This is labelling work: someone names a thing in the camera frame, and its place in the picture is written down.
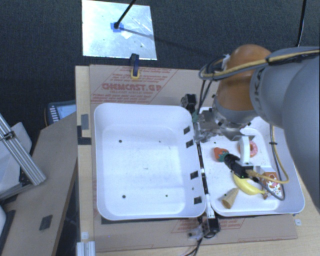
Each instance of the metal plate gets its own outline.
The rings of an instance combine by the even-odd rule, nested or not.
[[[133,5],[118,21],[128,4],[82,0],[83,55],[129,59],[138,54],[142,60],[157,60],[149,6]]]

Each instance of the dark floor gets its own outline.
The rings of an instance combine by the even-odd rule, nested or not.
[[[271,51],[294,47],[303,1],[136,3],[151,8],[158,58],[140,64],[198,70],[212,58],[230,53],[242,44],[258,44]],[[0,24],[0,113],[10,125],[22,122],[33,145],[45,126],[46,105],[75,99],[75,66],[128,64],[127,59],[82,55],[80,0],[1,0]],[[318,46],[319,31],[320,1],[309,0],[301,45]],[[62,240],[70,241],[60,248],[59,256],[74,254],[75,212],[73,209],[67,214]]]

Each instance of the yellow banana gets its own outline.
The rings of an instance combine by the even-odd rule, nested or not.
[[[239,178],[237,175],[233,174],[234,183],[237,187],[248,195],[264,194],[265,192],[250,183],[248,183],[249,178]]]

